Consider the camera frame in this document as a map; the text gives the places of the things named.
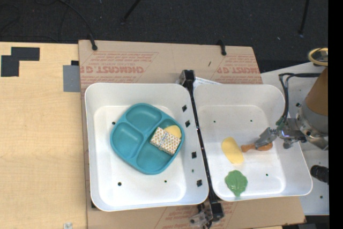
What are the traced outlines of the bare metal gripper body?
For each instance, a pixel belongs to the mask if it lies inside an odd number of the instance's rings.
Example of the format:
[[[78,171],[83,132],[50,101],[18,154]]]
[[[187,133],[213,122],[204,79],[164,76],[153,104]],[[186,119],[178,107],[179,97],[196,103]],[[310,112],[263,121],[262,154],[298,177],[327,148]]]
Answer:
[[[327,119],[280,118],[277,121],[277,133],[289,148],[295,142],[308,142],[323,151],[329,149],[329,130]]]

